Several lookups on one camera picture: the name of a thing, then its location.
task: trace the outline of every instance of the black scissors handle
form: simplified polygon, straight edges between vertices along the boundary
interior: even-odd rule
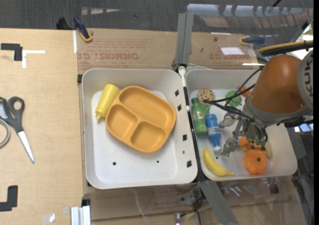
[[[15,109],[15,102],[20,103],[19,109]],[[2,117],[1,115],[0,118],[12,125],[17,133],[23,131],[22,112],[24,110],[24,100],[17,96],[11,97],[8,101],[3,97],[0,97],[0,103],[3,104],[4,111],[7,115],[7,118]]]

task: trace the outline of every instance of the orange plate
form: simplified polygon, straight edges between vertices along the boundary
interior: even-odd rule
[[[172,105],[139,86],[124,88],[105,117],[106,127],[115,138],[146,153],[163,146],[175,122]]]

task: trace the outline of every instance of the bottle cap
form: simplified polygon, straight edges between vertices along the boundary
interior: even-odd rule
[[[191,99],[191,103],[192,103],[192,104],[193,104],[193,103],[199,103],[198,97],[192,98],[192,99]]]
[[[215,146],[213,148],[214,153],[221,153],[221,147],[220,146]]]
[[[206,119],[206,120],[210,120],[210,119],[215,119],[215,120],[217,120],[217,117],[216,117],[215,114],[208,114],[208,115],[205,116],[205,119]]]

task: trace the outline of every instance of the scissors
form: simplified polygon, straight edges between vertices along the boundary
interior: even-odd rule
[[[15,102],[20,103],[19,109],[15,109],[15,107],[14,107]],[[32,154],[28,139],[26,138],[26,135],[25,135],[24,129],[22,127],[22,123],[21,123],[22,112],[24,110],[24,100],[20,97],[17,97],[17,96],[11,97],[8,101],[6,99],[4,99],[3,97],[0,97],[0,106],[1,105],[4,108],[5,114],[0,113],[0,120],[3,120],[6,123],[8,123],[9,125],[13,126],[16,133],[19,135],[20,140],[22,141],[22,144],[24,146],[26,153],[28,154],[32,163],[34,163],[33,154]],[[2,146],[8,141],[7,138],[9,138],[8,133],[7,133],[5,140],[1,142]]]

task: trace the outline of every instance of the white tray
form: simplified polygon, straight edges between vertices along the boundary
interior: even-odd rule
[[[142,153],[134,150],[108,132],[104,119],[97,122],[95,109],[107,83],[120,90],[138,85],[175,108],[175,126],[158,151]],[[115,189],[186,184],[196,178],[194,145],[183,85],[177,73],[171,70],[91,69],[83,75],[82,92],[86,177],[92,186]]]
[[[197,96],[197,92],[201,88],[211,89],[215,98],[223,99],[225,94],[229,90],[236,90],[241,84],[252,74],[252,70],[191,70],[186,75],[186,84],[188,89],[189,100]],[[258,73],[247,82],[245,86],[256,83]],[[244,105],[245,97],[242,96],[242,105]],[[225,111],[217,108],[216,106],[210,107],[210,113],[214,113],[217,116],[218,123],[223,120]],[[236,123],[232,127],[225,127],[220,129],[221,138],[220,145],[223,147],[227,138],[232,136],[232,132],[236,127]],[[270,126],[266,129],[268,134],[268,141],[270,142],[272,149],[272,158],[268,159],[268,167],[262,175],[251,175],[244,168],[243,157],[244,151],[236,150],[230,153],[230,157],[223,157],[220,154],[216,155],[213,152],[213,145],[209,139],[205,136],[197,137],[198,149],[200,157],[204,147],[208,147],[212,152],[213,156],[217,157],[216,161],[226,167],[229,170],[235,172],[234,176],[219,177],[209,171],[201,158],[201,166],[204,174],[214,181],[230,181],[230,180],[241,180],[249,178],[264,178],[264,177],[280,177],[290,176],[297,170],[297,159],[287,132],[284,125]]]

